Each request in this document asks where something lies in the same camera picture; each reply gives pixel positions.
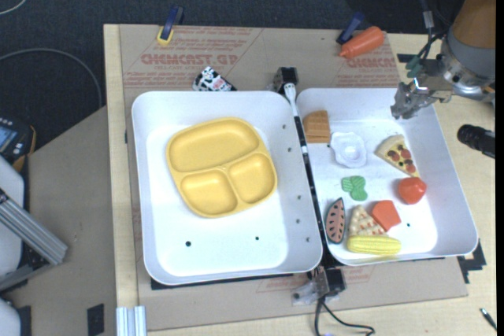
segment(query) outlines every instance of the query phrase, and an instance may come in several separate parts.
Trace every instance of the pen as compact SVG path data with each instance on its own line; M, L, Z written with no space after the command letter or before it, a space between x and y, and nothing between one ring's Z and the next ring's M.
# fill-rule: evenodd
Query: pen
M480 311L483 314L483 316L485 317L485 319L488 321L488 323L490 325L492 325L492 327L495 330L497 330L497 324L494 322L494 320L492 319L492 317L490 316L490 314L487 312L487 310L485 308L481 308Z

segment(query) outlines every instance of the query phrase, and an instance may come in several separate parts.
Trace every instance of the cardboard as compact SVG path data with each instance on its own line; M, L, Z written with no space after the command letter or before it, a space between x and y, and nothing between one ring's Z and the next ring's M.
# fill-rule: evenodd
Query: cardboard
M297 305L291 296L292 290L307 281L306 274L153 287L143 264L132 102L149 90L192 90L192 81L208 65L238 90L269 89L277 69L289 66L297 68L298 92L323 87L396 87L399 76L387 36L379 48L347 60L338 57L339 31L333 30L175 27L167 47L157 43L158 30L156 25L120 26L138 290L140 304L148 313L148 330L314 312L314 305ZM456 257L342 270L346 290L331 301L334 309L467 295Z

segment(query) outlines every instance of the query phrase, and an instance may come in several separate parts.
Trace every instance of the white tray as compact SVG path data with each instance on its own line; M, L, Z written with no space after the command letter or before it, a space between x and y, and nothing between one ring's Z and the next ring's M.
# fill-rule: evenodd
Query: white tray
M308 89L297 99L301 118L325 109L331 133L354 132L365 143L367 162L361 168L337 163L334 151L326 144L308 145L322 216L339 197L345 205L346 223L355 205L363 204L366 208L375 201L388 199L395 203L402 220L388 232L402 243L400 253L395 256L352 253L345 240L340 244L328 242L331 254L343 264L459 256L471 253L478 243L473 217L434 108L421 109L418 116L409 120L395 120L390 110L394 95L395 89ZM404 135L420 177L428 186L426 195L415 205L402 202L396 190L397 181L408 175L374 154L385 138L398 134ZM368 194L365 201L354 201L343 191L341 179L352 175L365 178Z
M278 176L260 205L221 218L194 214L165 159L178 131L221 117L252 124ZM143 255L150 276L166 285L306 272L322 255L291 107L271 91L151 91L132 106L142 214Z

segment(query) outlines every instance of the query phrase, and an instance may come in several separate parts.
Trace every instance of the robotic claw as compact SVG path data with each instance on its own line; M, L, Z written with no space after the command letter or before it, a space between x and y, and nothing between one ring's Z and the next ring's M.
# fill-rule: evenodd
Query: robotic claw
M437 39L429 35L428 44L406 66L413 80L399 83L392 116L409 119L437 100L448 102L453 94L495 102L495 26L496 0L465 0L441 37L441 53L435 60L420 56Z

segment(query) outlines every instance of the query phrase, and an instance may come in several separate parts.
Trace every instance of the orange cylindrical object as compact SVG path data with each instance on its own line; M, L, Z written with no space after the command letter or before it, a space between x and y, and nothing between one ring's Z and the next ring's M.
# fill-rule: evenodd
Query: orange cylindrical object
M369 27L341 46L341 57L356 57L374 50L384 43L385 35L376 26Z

